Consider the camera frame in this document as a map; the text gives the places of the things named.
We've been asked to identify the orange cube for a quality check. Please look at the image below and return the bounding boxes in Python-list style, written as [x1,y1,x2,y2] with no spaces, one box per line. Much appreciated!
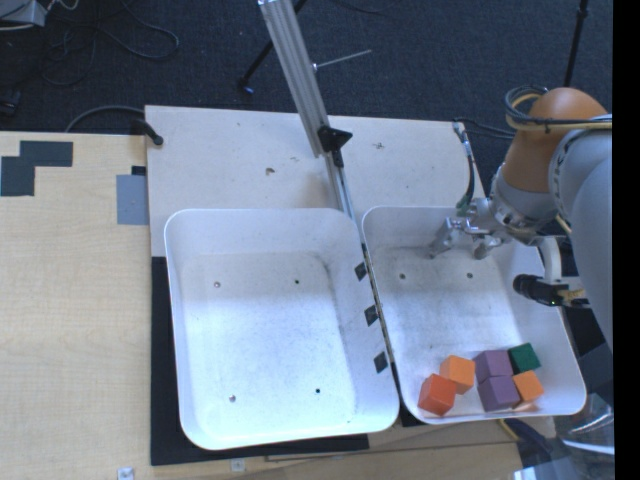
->
[439,354,477,396]
[511,369,546,404]

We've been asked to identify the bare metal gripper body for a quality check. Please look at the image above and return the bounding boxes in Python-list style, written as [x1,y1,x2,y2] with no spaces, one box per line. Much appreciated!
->
[461,196,541,245]

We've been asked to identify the purple cube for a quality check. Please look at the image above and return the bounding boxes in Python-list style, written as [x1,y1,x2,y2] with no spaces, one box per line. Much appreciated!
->
[476,374,522,414]
[472,349,515,385]

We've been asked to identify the black cylinder on white bracket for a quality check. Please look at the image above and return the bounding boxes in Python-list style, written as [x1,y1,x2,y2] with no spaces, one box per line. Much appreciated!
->
[512,235,589,309]

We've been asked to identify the white plastic tray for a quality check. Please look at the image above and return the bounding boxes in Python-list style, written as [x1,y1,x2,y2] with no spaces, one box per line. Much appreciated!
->
[163,207,401,452]
[360,204,588,426]

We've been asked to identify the pale flat board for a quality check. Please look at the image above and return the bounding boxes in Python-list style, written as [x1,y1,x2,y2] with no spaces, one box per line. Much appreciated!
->
[144,105,522,465]

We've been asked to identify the green cube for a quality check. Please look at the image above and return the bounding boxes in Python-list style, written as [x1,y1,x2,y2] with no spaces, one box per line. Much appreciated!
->
[507,342,543,375]

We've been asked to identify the red-orange cube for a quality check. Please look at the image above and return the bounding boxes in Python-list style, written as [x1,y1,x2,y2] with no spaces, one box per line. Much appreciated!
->
[417,373,458,418]

